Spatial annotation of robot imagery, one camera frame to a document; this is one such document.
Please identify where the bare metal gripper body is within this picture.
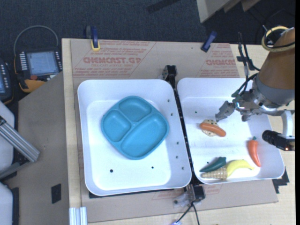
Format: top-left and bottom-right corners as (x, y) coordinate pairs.
(234, 89), (286, 116)

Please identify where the orange sausage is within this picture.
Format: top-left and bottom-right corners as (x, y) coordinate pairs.
(199, 122), (227, 138)

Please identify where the white plastic tray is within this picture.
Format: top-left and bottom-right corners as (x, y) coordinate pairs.
(176, 77), (285, 185)
(77, 79), (193, 197)

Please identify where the orange carrot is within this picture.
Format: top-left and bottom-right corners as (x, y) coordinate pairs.
(248, 136), (262, 168)

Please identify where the thin black rod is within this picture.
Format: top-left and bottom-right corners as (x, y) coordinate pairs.
(169, 78), (197, 186)

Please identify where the yellow banana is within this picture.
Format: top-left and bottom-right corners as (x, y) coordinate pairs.
(225, 159), (255, 179)

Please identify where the tan ice cream cone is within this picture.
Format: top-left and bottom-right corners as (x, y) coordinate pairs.
(201, 167), (228, 180)

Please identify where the blue divided plate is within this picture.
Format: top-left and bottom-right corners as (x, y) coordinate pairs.
(100, 95), (170, 161)

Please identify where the brown cardboard board red print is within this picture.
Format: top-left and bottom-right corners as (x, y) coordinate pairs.
(70, 39), (279, 217)

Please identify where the black cylinder on white bracket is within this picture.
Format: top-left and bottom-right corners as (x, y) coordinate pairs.
(262, 106), (295, 152)

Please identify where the black block with thin wires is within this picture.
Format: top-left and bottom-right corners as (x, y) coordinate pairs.
(187, 185), (206, 202)
(161, 65), (178, 82)

